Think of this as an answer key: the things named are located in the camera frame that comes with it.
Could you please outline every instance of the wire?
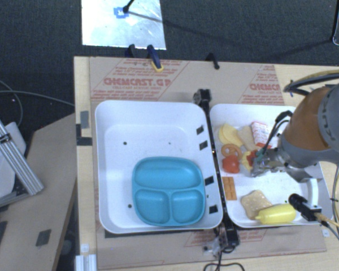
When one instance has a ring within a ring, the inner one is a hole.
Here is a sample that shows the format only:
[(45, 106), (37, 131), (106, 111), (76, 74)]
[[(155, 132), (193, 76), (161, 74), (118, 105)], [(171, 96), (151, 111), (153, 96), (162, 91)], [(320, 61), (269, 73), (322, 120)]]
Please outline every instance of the wire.
[(215, 271), (220, 271), (221, 267), (228, 267), (228, 266), (234, 266), (234, 265), (239, 266), (242, 271), (245, 271), (244, 266), (242, 266), (240, 263), (221, 264), (221, 259), (222, 259), (222, 252), (220, 252), (220, 255), (219, 255), (219, 262), (218, 263), (208, 263), (208, 264), (206, 264), (205, 267), (203, 268), (203, 271), (206, 271), (206, 269), (209, 266), (216, 266)]
[(322, 213), (314, 213), (314, 216), (319, 220), (319, 221), (325, 221), (330, 224), (333, 224), (334, 226), (339, 227), (339, 223), (334, 222), (333, 220), (330, 220), (327, 216), (323, 215)]
[(222, 253), (230, 254), (230, 253), (232, 253), (232, 252), (235, 250), (235, 247), (231, 248), (230, 250), (228, 250), (227, 248), (223, 249), (223, 250), (222, 250)]
[(291, 117), (293, 115), (293, 113), (291, 111), (283, 111), (281, 112), (277, 118), (275, 119), (275, 123), (272, 127), (272, 130), (269, 134), (269, 137), (267, 139), (267, 142), (266, 144), (262, 147), (262, 154), (261, 155), (264, 155), (265, 152), (267, 151), (267, 147), (269, 146), (269, 143), (271, 141), (271, 139), (273, 138), (273, 136), (275, 135), (275, 133), (279, 130), (279, 128), (281, 127), (281, 125), (283, 123), (288, 123), (289, 121), (288, 120), (283, 120), (284, 118), (286, 118), (287, 116)]
[(284, 87), (284, 92), (297, 93), (300, 95), (308, 95), (309, 92), (306, 90), (300, 89), (301, 86), (334, 80), (337, 78), (339, 78), (339, 70), (317, 72), (312, 75), (303, 77), (297, 81), (291, 80), (290, 84)]
[[(0, 80), (0, 84), (3, 85), (4, 87), (6, 87), (8, 90), (13, 91), (13, 89), (8, 86), (5, 82), (3, 82), (2, 80)], [(19, 122), (18, 122), (18, 126), (21, 125), (21, 123), (23, 122), (23, 116), (24, 116), (24, 110), (23, 110), (23, 105), (21, 103), (20, 98), (14, 93), (14, 97), (16, 98), (18, 104), (19, 104), (19, 108), (20, 108), (20, 118), (19, 118)]]
[(43, 95), (43, 94), (39, 94), (39, 93), (31, 93), (29, 91), (21, 91), (21, 90), (0, 90), (0, 93), (15, 93), (15, 94), (26, 94), (26, 95), (32, 95), (34, 97), (41, 97), (41, 98), (46, 98), (49, 100), (53, 100), (56, 102), (60, 102), (60, 103), (64, 103), (68, 106), (72, 106), (74, 107), (75, 105), (73, 103), (70, 102), (66, 102), (64, 100), (58, 99), (58, 98), (54, 98), (54, 97), (49, 97), (47, 95)]
[(337, 30), (338, 30), (338, 22), (339, 22), (339, 13), (337, 15), (337, 23), (336, 23), (336, 26), (335, 26), (335, 32), (334, 32), (334, 35), (332, 37), (332, 40), (333, 40), (333, 43), (336, 45), (336, 46), (339, 46), (339, 43), (337, 43), (337, 38), (336, 38), (336, 33), (337, 33)]
[(333, 216), (334, 216), (334, 221), (337, 222), (337, 214), (335, 211), (335, 202), (336, 202), (336, 197), (335, 197), (335, 191), (336, 191), (336, 183), (339, 178), (339, 166), (337, 166), (337, 169), (335, 171), (334, 175), (334, 183), (333, 183), (333, 190), (332, 190), (332, 209), (333, 209)]
[(327, 228), (334, 234), (334, 236), (339, 240), (338, 234), (334, 231), (334, 229), (333, 229), (332, 227), (330, 227), (330, 225), (329, 225), (327, 222), (322, 221), (322, 222), (320, 222), (320, 223), (321, 223), (323, 226), (327, 227)]
[(332, 32), (332, 40), (333, 40), (333, 43), (336, 45), (336, 46), (339, 46), (338, 43), (336, 43), (336, 33), (337, 33), (337, 29), (338, 29), (338, 22), (339, 22), (339, 0), (337, 0), (337, 5), (336, 5), (336, 21), (334, 20), (334, 25), (333, 25), (333, 32)]
[[(334, 190), (333, 199), (337, 197), (337, 186), (338, 186), (338, 182), (339, 182), (339, 172), (338, 172), (338, 176), (336, 176), (334, 178), (334, 181), (335, 181), (335, 183), (334, 183), (335, 190)], [(333, 201), (334, 201), (334, 211), (335, 211), (336, 217), (339, 221), (339, 214), (338, 214), (338, 209), (337, 209), (337, 204), (336, 204), (338, 201), (337, 200), (333, 200)]]

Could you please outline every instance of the dark carpet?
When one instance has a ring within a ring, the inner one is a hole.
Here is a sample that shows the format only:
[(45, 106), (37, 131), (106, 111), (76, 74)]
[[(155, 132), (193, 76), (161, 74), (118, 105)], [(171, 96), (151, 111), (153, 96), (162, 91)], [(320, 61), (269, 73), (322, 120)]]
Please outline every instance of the dark carpet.
[[(339, 65), (339, 47), (330, 41), (336, 1), (160, 0), (167, 50), (159, 55), (204, 60), (213, 52), (226, 62)], [(15, 90), (73, 102), (75, 55), (124, 56), (124, 49), (81, 44), (81, 0), (0, 0), (0, 80)], [(27, 141), (74, 111), (20, 97)], [(0, 94), (0, 118), (18, 121), (12, 95)]]

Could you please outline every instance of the metal sheet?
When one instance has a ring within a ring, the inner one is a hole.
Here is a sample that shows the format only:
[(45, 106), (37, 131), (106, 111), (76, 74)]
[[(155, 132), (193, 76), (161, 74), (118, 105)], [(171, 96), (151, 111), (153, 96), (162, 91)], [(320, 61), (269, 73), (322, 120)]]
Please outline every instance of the metal sheet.
[(118, 8), (130, 0), (81, 1), (83, 45), (166, 49), (159, 0), (135, 0), (129, 15)]

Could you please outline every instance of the toy food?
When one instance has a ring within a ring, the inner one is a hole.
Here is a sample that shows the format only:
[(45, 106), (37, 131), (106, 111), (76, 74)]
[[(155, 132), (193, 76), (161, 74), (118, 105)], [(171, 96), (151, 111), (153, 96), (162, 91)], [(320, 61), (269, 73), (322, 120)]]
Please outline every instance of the toy food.
[(222, 177), (222, 183), (224, 185), (224, 191), (227, 201), (236, 201), (236, 189), (235, 189), (235, 182), (233, 177)]
[(250, 162), (247, 159), (247, 157), (250, 155), (251, 155), (251, 151), (245, 151), (241, 159), (241, 164), (244, 165), (244, 167), (248, 171), (251, 171), (253, 169), (252, 166), (250, 165)]
[(241, 204), (245, 209), (247, 217), (251, 220), (255, 220), (260, 210), (272, 206), (260, 190), (252, 191), (249, 195), (243, 196)]
[(253, 131), (250, 126), (247, 125), (238, 130), (237, 135), (248, 151), (259, 150), (261, 148), (255, 144)]
[(222, 160), (223, 169), (231, 174), (237, 174), (240, 172), (240, 163), (238, 162), (236, 155), (226, 156)]
[(237, 136), (237, 129), (229, 124), (224, 124), (219, 130), (219, 139), (223, 144), (233, 143), (238, 147), (243, 145), (242, 141)]
[(261, 224), (280, 224), (291, 222), (296, 217), (296, 211), (290, 204), (280, 204), (259, 211), (255, 217)]
[(266, 124), (254, 121), (251, 123), (251, 128), (253, 130), (255, 144), (259, 147), (264, 147), (270, 135), (269, 127)]
[(229, 156), (229, 155), (236, 154), (238, 160), (242, 159), (241, 149), (233, 143), (228, 143), (226, 145), (223, 145), (221, 148), (221, 153), (223, 156)]

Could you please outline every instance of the wooden table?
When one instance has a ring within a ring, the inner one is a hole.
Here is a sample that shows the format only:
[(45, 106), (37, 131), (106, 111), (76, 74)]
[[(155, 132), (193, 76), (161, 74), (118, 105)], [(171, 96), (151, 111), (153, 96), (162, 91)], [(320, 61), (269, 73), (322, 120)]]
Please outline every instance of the wooden table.
[[(196, 64), (199, 68), (203, 65), (198, 62)], [(221, 71), (224, 76), (227, 75), (226, 69), (233, 67), (243, 67), (244, 72), (253, 64), (239, 64), (239, 63), (220, 63)], [(305, 65), (275, 65), (277, 79), (281, 89), (289, 83), (290, 80), (297, 80), (306, 75), (313, 74), (319, 71), (330, 69), (339, 69), (337, 67), (318, 67)], [(81, 124), (82, 113), (90, 116), (90, 68), (89, 58), (76, 57), (75, 58), (75, 97), (76, 97), (76, 124)], [(289, 106), (296, 106), (302, 99), (299, 95), (291, 97), (289, 94), (284, 94), (284, 103)], [(92, 137), (92, 126), (89, 124), (86, 128), (82, 128), (81, 136)], [(79, 196), (79, 232), (81, 252), (80, 255), (85, 258), (88, 255), (97, 253), (97, 241), (95, 236), (95, 207), (94, 207), (94, 181), (93, 181), (93, 152), (92, 146), (78, 146), (78, 196)], [(333, 185), (333, 178), (335, 166), (332, 164), (322, 164), (324, 177), (328, 188), (331, 190)], [(337, 190), (337, 199), (339, 200), (339, 184)], [(288, 256), (272, 256), (272, 257), (257, 257), (251, 259), (235, 260), (240, 262), (248, 270), (339, 270), (339, 242), (330, 234), (325, 238), (327, 252), (320, 253), (306, 253)], [(161, 266), (146, 266), (136, 267), (136, 270), (202, 270), (204, 262), (191, 264), (175, 264), (175, 265), (161, 265)]]
[[(7, 222), (0, 244), (0, 271), (57, 269), (76, 196), (74, 115), (36, 131), (27, 161), (45, 188), (0, 212), (0, 222)], [(42, 231), (49, 240), (36, 246)]]

